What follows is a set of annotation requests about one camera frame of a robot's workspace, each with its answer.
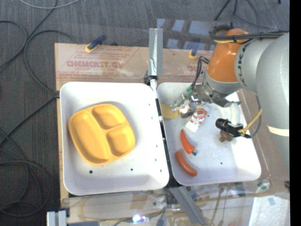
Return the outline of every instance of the floor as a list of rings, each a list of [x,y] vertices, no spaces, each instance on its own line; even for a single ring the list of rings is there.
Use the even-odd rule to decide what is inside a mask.
[[[55,6],[55,0],[23,1]],[[57,0],[57,6],[71,1]],[[168,30],[179,20],[232,24],[250,32],[290,29],[290,0],[231,0],[215,20],[225,1],[80,0],[42,9],[0,0],[2,226],[46,225],[46,212],[60,209],[54,42],[87,44],[106,33],[104,44],[147,47],[148,29],[162,19],[170,21]],[[165,48],[172,46],[164,42]]]

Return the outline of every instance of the sausage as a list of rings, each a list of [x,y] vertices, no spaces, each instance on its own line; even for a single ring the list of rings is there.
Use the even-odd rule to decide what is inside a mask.
[[[195,177],[198,172],[193,169],[184,159],[183,153],[181,151],[177,151],[175,153],[175,158],[177,160],[177,162],[179,163],[179,165],[181,166],[181,168],[190,176]]]
[[[192,144],[190,144],[190,142],[186,138],[186,135],[185,135],[183,129],[181,130],[180,137],[181,137],[181,142],[185,149],[185,152],[187,152],[188,154],[191,154],[192,152],[194,152],[195,147]]]

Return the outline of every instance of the white tray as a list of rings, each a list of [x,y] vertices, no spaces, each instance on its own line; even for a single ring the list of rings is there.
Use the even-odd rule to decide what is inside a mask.
[[[169,180],[164,144],[153,91],[140,83],[69,82],[60,92],[63,181],[74,195],[155,190]],[[92,166],[78,154],[68,132],[77,111],[101,103],[116,105],[136,139],[131,153],[103,166]]]
[[[188,83],[160,84],[159,101],[172,105],[189,85]],[[238,101],[237,93],[227,99]],[[218,118],[231,118],[230,109],[208,103],[206,106],[209,107],[208,116],[195,133],[184,128],[189,118],[182,119],[178,116],[175,119],[163,119],[174,178],[184,186],[256,180],[261,175],[261,167],[252,139],[237,137],[230,142],[220,142],[220,130],[216,128],[215,121]],[[246,126],[241,107],[239,109],[240,122]],[[180,140],[182,128],[188,140],[195,146],[196,156],[184,152]],[[178,165],[175,159],[175,152],[178,150],[183,151],[186,161],[197,170],[196,177],[187,175]]]

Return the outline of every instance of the yellow plate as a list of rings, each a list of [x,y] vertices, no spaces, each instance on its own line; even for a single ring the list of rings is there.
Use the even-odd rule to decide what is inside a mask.
[[[122,111],[111,104],[94,105],[76,112],[68,123],[80,156],[95,166],[115,161],[135,146],[133,130]]]

